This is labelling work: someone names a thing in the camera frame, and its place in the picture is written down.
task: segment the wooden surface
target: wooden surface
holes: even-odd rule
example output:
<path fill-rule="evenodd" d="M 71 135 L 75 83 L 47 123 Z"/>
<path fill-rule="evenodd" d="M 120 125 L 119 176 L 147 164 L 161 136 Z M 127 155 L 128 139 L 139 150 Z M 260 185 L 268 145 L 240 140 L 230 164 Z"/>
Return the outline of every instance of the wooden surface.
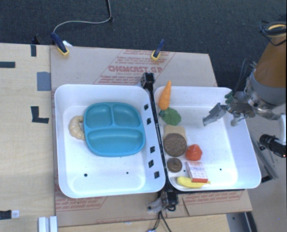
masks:
<path fill-rule="evenodd" d="M 0 220 L 0 231 L 37 231 L 38 217 L 55 215 L 51 92 L 37 91 L 37 72 L 50 72 L 49 46 L 0 43 L 0 210 L 19 210 L 20 218 Z M 32 123 L 31 106 L 49 123 Z M 229 232 L 226 215 L 171 218 L 172 231 Z M 59 228 L 68 231 L 147 231 L 155 221 Z M 158 232 L 166 231 L 161 222 Z"/>

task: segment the red tomato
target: red tomato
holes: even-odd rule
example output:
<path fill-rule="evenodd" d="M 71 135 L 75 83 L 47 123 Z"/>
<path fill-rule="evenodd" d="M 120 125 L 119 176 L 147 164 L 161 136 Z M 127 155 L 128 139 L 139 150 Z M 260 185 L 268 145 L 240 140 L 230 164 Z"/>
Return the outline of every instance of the red tomato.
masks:
<path fill-rule="evenodd" d="M 186 150 L 188 160 L 200 160 L 202 155 L 201 148 L 198 145 L 190 145 Z"/>

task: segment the small brown disc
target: small brown disc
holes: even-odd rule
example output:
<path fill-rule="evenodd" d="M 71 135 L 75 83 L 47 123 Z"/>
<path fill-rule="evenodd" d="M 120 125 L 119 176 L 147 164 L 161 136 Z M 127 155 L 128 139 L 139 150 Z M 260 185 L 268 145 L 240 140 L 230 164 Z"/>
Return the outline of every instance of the small brown disc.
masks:
<path fill-rule="evenodd" d="M 182 169 L 182 162 L 178 158 L 170 158 L 167 161 L 167 168 L 173 173 L 179 172 Z"/>
<path fill-rule="evenodd" d="M 164 139 L 164 150 L 172 157 L 183 155 L 187 149 L 187 142 L 178 133 L 169 133 Z"/>

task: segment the black carpet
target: black carpet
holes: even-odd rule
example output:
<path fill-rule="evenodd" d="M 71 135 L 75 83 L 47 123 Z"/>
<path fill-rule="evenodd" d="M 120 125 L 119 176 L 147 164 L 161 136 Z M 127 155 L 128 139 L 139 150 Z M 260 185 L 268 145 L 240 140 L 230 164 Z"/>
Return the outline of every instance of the black carpet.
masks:
<path fill-rule="evenodd" d="M 56 30 L 75 46 L 207 53 L 220 87 L 234 88 L 243 60 L 258 61 L 268 41 L 259 21 L 286 21 L 287 0 L 110 0 L 113 21 L 65 24 Z M 0 0 L 0 42 L 31 44 L 68 20 L 103 21 L 105 0 Z"/>

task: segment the toy carrot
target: toy carrot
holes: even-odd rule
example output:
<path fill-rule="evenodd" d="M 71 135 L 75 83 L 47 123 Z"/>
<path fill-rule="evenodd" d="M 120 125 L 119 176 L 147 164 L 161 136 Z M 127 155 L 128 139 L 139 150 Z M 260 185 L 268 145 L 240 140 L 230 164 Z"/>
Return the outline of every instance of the toy carrot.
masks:
<path fill-rule="evenodd" d="M 166 110 L 170 104 L 172 82 L 168 81 L 158 101 L 161 112 Z"/>

